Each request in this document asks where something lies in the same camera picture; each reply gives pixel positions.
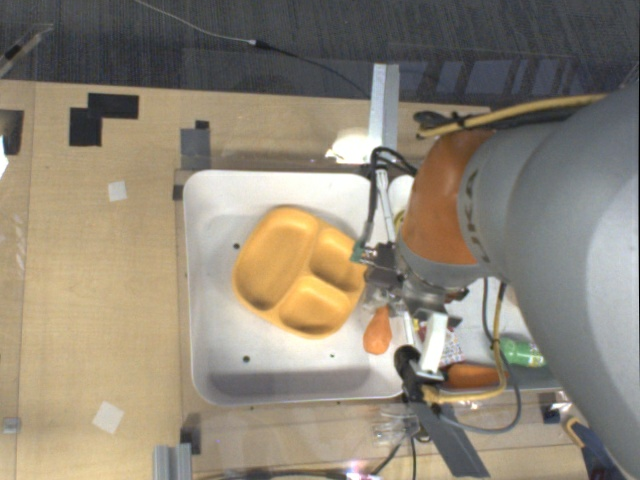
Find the white paper square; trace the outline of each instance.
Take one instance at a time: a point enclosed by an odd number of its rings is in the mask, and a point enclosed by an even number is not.
[[[109,183],[109,201],[123,201],[127,198],[127,187],[124,181]]]
[[[115,434],[123,416],[124,411],[122,409],[118,409],[109,402],[102,402],[98,413],[93,418],[93,424],[99,429],[109,432],[109,434]]]

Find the wooden surface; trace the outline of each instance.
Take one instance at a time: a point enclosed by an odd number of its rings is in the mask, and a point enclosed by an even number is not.
[[[0,82],[0,106],[26,90],[18,86]],[[224,156],[308,157],[323,154],[338,130],[366,126],[368,103],[40,83],[28,89],[35,113],[27,117],[33,153],[22,157],[32,172],[21,345],[13,334],[19,322],[11,323],[6,305],[0,313],[3,331],[14,326],[2,333],[0,403],[6,414],[17,400],[9,412],[17,411],[23,428],[17,453],[15,441],[0,436],[0,464],[8,464],[0,479],[149,479],[153,447],[175,445],[183,418],[171,198],[180,128],[210,121],[213,150]],[[140,116],[105,119],[101,148],[71,148],[69,108],[86,107],[90,91],[140,95]],[[413,140],[411,114],[423,107],[400,111],[400,144],[410,154],[428,147]],[[126,183],[126,200],[109,202],[115,181]],[[5,352],[11,344],[13,355]],[[124,411],[115,434],[92,424],[103,401]],[[544,457],[557,464],[544,465],[544,478],[583,477],[573,447],[486,453],[496,478],[536,478],[522,471],[542,468]],[[419,478],[449,478],[438,461],[421,458]],[[399,459],[386,478],[406,478],[407,464]]]

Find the orange plate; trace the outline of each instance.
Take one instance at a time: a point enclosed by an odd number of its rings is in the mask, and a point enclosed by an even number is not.
[[[256,315],[305,338],[336,332],[364,288],[364,265],[349,261],[354,240],[297,208],[270,211],[233,268],[233,291]]]

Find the carrot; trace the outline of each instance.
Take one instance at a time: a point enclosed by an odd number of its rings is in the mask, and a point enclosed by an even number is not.
[[[389,308],[382,306],[367,325],[362,337],[364,349],[369,354],[384,354],[391,343],[391,324],[389,322]]]

